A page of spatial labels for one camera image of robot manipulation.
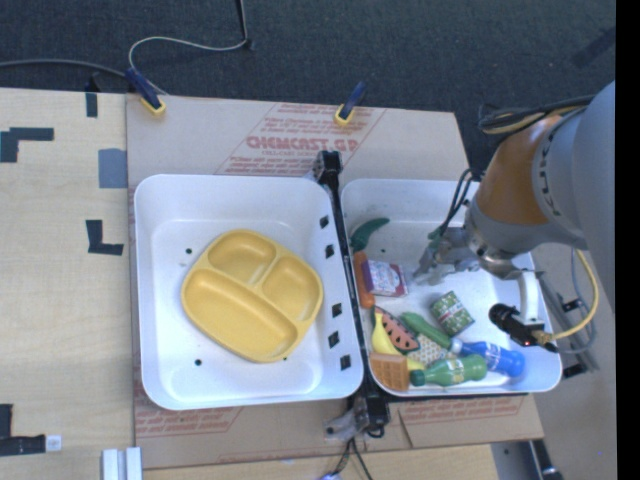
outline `yellow divided plate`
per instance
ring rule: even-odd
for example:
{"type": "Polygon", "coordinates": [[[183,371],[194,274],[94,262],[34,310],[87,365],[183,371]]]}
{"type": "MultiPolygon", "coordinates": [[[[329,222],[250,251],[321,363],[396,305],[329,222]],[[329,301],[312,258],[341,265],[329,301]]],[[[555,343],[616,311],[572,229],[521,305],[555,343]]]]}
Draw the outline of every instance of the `yellow divided plate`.
{"type": "Polygon", "coordinates": [[[182,283],[182,307],[207,336],[259,363],[300,343],[322,305],[318,274],[260,233],[239,229],[207,247],[182,283]]]}

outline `toy watermelon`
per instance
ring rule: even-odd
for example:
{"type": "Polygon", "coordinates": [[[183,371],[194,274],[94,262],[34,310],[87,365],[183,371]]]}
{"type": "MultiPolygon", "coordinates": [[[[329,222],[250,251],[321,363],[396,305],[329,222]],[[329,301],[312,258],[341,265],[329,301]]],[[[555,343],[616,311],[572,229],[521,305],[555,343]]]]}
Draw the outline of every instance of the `toy watermelon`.
{"type": "Polygon", "coordinates": [[[399,318],[393,316],[380,306],[374,306],[374,310],[371,312],[371,318],[374,321],[376,313],[382,314],[382,325],[384,330],[389,335],[389,339],[391,340],[391,343],[393,343],[393,346],[399,352],[407,354],[420,349],[420,342],[416,335],[407,329],[399,318]]]}

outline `green bottle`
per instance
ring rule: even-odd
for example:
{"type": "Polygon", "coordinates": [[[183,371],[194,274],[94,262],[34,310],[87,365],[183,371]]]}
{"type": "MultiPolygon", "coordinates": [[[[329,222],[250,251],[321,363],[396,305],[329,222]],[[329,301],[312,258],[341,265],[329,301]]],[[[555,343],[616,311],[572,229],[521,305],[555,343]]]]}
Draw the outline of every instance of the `green bottle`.
{"type": "Polygon", "coordinates": [[[485,360],[478,354],[471,354],[466,357],[438,359],[426,370],[413,370],[409,379],[412,386],[453,386],[468,380],[482,380],[486,375],[485,360]]]}

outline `green can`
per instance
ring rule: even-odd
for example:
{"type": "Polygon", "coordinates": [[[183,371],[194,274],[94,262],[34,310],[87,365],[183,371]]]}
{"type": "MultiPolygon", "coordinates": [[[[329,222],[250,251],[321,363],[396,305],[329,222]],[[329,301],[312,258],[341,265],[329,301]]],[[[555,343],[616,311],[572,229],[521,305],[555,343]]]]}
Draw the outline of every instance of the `green can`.
{"type": "Polygon", "coordinates": [[[435,301],[431,313],[449,336],[460,334],[475,322],[453,291],[435,301]]]}

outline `yellow cable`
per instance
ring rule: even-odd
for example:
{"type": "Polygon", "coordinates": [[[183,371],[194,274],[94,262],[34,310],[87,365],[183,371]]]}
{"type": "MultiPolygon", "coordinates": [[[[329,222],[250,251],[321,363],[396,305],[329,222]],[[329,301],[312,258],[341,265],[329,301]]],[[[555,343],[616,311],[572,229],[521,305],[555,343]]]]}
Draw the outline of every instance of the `yellow cable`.
{"type": "Polygon", "coordinates": [[[535,338],[538,340],[538,343],[540,343],[541,345],[545,345],[550,341],[566,338],[567,336],[571,336],[572,334],[575,334],[576,332],[580,331],[581,329],[584,328],[585,325],[587,325],[591,321],[593,316],[596,314],[596,310],[598,309],[598,303],[600,302],[600,293],[598,290],[598,283],[596,281],[596,277],[593,274],[593,271],[591,270],[589,263],[587,263],[587,259],[584,257],[584,254],[582,253],[582,251],[579,251],[576,249],[576,254],[578,255],[578,258],[580,259],[580,262],[582,263],[582,266],[584,267],[587,273],[587,276],[589,277],[591,288],[593,290],[593,301],[591,302],[591,308],[589,309],[587,316],[585,316],[581,322],[573,326],[571,329],[568,329],[566,331],[559,332],[556,334],[549,334],[548,332],[544,332],[544,331],[534,332],[533,334],[535,338]]]}

